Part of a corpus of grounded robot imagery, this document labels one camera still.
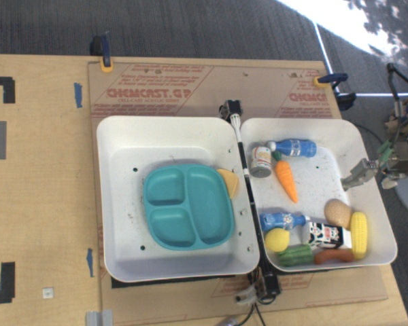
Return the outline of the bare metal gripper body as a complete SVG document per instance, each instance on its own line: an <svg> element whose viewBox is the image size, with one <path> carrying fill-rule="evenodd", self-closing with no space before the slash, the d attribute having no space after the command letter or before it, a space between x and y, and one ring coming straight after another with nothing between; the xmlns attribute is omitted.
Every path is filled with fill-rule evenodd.
<svg viewBox="0 0 408 326"><path fill-rule="evenodd" d="M408 177L408 157L390 156L379 163L379 169L389 179L404 179Z"/></svg>

